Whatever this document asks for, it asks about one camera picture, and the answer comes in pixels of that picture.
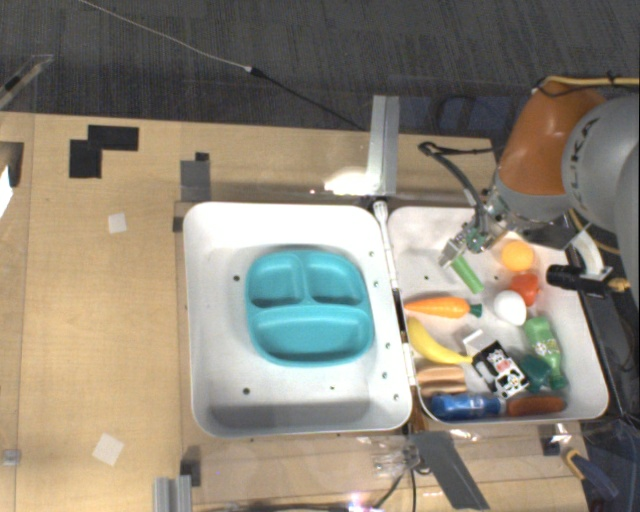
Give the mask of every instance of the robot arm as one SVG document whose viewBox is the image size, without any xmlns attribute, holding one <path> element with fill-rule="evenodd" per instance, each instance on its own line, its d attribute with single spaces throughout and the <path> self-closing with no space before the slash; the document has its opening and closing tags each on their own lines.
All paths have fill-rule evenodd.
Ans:
<svg viewBox="0 0 640 512">
<path fill-rule="evenodd" d="M 593 90 L 556 82 L 534 91 L 507 142 L 486 204 L 448 242 L 441 265 L 465 250 L 484 251 L 508 231 L 566 248 L 577 235 L 567 215 L 574 208 L 618 235 L 638 304 L 638 110 L 637 95 L 605 101 Z"/>
</svg>

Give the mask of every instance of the toy tomato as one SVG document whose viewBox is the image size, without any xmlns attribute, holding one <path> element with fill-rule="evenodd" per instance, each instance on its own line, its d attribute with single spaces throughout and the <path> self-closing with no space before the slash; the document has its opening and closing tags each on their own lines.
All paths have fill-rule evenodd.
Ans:
<svg viewBox="0 0 640 512">
<path fill-rule="evenodd" d="M 517 274 L 511 280 L 510 290 L 518 293 L 523 299 L 527 307 L 533 306 L 536 296 L 540 291 L 538 287 L 538 276 L 531 272 Z"/>
</svg>

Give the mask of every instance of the blue divided plate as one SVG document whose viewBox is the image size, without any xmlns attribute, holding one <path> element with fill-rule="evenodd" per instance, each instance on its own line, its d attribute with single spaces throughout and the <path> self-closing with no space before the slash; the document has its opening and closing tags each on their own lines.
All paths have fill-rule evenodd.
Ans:
<svg viewBox="0 0 640 512">
<path fill-rule="evenodd" d="M 373 341 L 362 276 L 337 254 L 298 250 L 258 258 L 247 274 L 245 302 L 251 341 L 274 363 L 346 363 Z"/>
</svg>

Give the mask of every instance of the wooden countertop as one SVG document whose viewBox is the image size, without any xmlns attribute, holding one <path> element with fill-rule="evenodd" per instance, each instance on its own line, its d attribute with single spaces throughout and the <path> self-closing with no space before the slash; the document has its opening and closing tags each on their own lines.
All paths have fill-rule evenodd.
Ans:
<svg viewBox="0 0 640 512">
<path fill-rule="evenodd" d="M 102 179 L 70 179 L 69 141 L 86 139 L 89 124 L 138 127 L 139 150 L 104 151 Z M 487 144 L 433 139 L 462 148 Z M 0 440 L 3 449 L 13 448 L 17 435 L 22 452 L 15 472 L 15 510 L 151 510 L 153 481 L 177 476 L 186 449 L 183 434 L 189 430 L 181 414 L 184 372 L 179 364 L 181 316 L 172 232 L 174 205 L 180 199 L 180 161 L 207 152 L 212 180 L 236 189 L 286 183 L 311 189 L 344 167 L 365 166 L 368 134 L 3 113 L 0 140 L 25 143 L 25 185 L 16 193 L 30 191 L 30 205 L 25 199 L 24 211 L 12 213 L 28 222 L 18 230 L 28 233 L 26 281 L 17 281 L 17 289 L 25 290 L 24 318 L 0 337 L 3 354 L 8 354 L 0 363 Z M 457 182 L 415 150 L 422 140 L 400 137 L 399 189 L 459 197 Z M 495 166 L 491 155 L 458 161 L 479 187 L 489 184 Z M 110 234 L 108 217 L 116 213 L 125 214 L 127 231 Z M 21 240 L 10 243 L 18 246 Z M 14 263 L 18 270 L 20 261 L 24 259 Z M 5 318 L 11 316 L 5 308 L 20 312 L 21 304 L 10 306 L 10 295 L 3 294 Z M 16 349 L 20 336 L 21 354 Z M 16 365 L 20 358 L 21 365 Z M 17 432 L 12 414 L 16 407 Z M 493 431 L 498 437 L 514 434 L 498 430 Z M 103 433 L 124 443 L 113 466 L 92 456 Z M 535 439 L 536 430 L 517 435 Z M 323 495 L 334 496 L 327 479 L 344 481 L 344 472 L 338 470 L 320 480 L 305 480 L 301 464 L 308 453 L 288 453 L 288 463 L 275 462 L 276 445 L 257 456 L 247 443 L 231 449 L 206 436 L 200 440 L 208 443 L 209 463 L 224 467 L 228 476 L 196 490 L 200 503 L 241 498 L 232 496 L 234 488 L 245 489 L 247 498 L 285 500 L 284 494 L 273 493 L 290 491 L 296 501 L 305 495 L 322 501 Z M 318 452 L 325 442 L 318 441 Z M 309 443 L 305 450 L 314 453 L 313 440 Z M 334 453 L 327 467 L 353 469 L 363 459 L 352 455 L 349 462 L 349 453 L 337 459 Z M 542 457 L 535 443 L 522 457 L 507 450 L 495 456 L 474 454 L 471 459 L 472 474 L 487 475 L 478 481 L 493 510 L 514 510 L 533 502 L 536 510 L 584 510 L 578 480 L 559 458 Z M 497 470 L 500 464 L 505 466 Z M 0 493 L 12 495 L 12 473 L 5 471 L 0 477 Z M 362 490 L 384 489 L 387 484 L 378 479 Z M 418 485 L 419 510 L 448 510 L 433 477 L 421 477 Z M 411 491 L 403 485 L 388 502 L 388 510 L 407 510 L 410 499 Z M 12 500 L 0 500 L 0 510 L 13 510 Z"/>
</svg>

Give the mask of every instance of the white sink basin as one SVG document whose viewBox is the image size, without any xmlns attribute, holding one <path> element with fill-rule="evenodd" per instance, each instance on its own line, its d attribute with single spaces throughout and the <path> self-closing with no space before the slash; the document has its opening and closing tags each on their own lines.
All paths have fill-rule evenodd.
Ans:
<svg viewBox="0 0 640 512">
<path fill-rule="evenodd" d="M 353 206 L 201 203 L 184 221 L 193 414 L 221 437 L 380 431 L 404 424 L 411 394 L 374 217 Z M 359 270 L 373 342 L 355 360 L 288 366 L 251 342 L 245 278 L 278 251 L 326 251 Z"/>
</svg>

